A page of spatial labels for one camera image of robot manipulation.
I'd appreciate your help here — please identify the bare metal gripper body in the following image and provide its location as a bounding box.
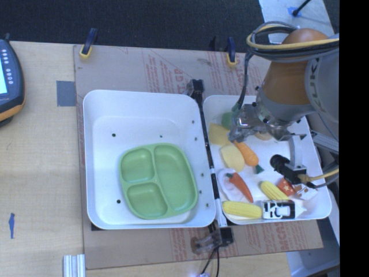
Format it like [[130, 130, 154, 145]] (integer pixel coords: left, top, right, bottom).
[[230, 103, 292, 141]]

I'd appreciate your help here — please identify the yellow toy food slice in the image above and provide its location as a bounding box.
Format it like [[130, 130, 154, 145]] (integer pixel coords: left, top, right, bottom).
[[208, 122, 232, 147]]

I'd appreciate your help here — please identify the green toy vegetable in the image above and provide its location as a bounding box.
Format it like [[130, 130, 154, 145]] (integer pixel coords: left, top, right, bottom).
[[221, 111, 235, 130]]

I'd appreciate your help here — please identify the light orange toy carrot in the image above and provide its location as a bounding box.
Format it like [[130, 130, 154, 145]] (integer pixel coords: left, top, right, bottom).
[[233, 140, 265, 175]]

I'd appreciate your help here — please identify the pale yellow toy potato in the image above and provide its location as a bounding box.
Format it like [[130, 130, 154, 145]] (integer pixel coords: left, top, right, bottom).
[[220, 144, 246, 173]]

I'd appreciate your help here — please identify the thin black and white rod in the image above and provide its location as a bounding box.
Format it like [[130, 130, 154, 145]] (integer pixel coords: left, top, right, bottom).
[[193, 92, 228, 229]]

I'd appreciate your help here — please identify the dark orange toy carrot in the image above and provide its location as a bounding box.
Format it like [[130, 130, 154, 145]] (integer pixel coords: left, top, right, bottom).
[[224, 172, 255, 204]]

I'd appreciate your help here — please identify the white toy fried egg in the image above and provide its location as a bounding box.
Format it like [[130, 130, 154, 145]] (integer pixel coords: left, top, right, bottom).
[[217, 169, 252, 202]]

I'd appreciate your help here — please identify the short yellow toy corn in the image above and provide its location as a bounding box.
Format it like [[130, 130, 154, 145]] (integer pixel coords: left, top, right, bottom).
[[259, 180, 289, 201]]

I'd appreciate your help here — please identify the red carton with star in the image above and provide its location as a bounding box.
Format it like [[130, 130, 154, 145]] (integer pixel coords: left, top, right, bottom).
[[277, 177, 297, 197]]

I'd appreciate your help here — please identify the green divided plate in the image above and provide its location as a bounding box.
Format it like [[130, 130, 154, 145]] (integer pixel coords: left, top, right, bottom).
[[118, 143, 199, 220]]

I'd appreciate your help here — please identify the long yellow toy corn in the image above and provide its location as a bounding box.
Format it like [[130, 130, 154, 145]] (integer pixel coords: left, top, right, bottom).
[[221, 200, 263, 220]]

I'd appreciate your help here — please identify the black and white carton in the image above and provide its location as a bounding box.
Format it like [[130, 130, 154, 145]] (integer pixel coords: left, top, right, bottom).
[[261, 199, 307, 220]]

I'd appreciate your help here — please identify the white and brown carton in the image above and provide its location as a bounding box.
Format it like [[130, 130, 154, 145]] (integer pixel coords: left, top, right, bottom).
[[293, 183, 318, 202]]

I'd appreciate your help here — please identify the white plastic tray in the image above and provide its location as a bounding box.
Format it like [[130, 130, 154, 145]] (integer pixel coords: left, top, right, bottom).
[[202, 94, 333, 226], [82, 89, 217, 231]]

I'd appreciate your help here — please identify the brown cardboard board red print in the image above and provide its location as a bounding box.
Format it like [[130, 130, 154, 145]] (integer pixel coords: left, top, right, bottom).
[[73, 44, 324, 270]]

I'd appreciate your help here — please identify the black cylinder on white bracket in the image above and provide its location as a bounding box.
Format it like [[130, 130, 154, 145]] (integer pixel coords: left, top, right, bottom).
[[269, 133, 308, 185]]

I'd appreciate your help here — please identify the black block with thin wires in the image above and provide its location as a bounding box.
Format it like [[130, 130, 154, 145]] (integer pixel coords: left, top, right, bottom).
[[220, 226, 235, 247], [186, 78, 206, 98]]

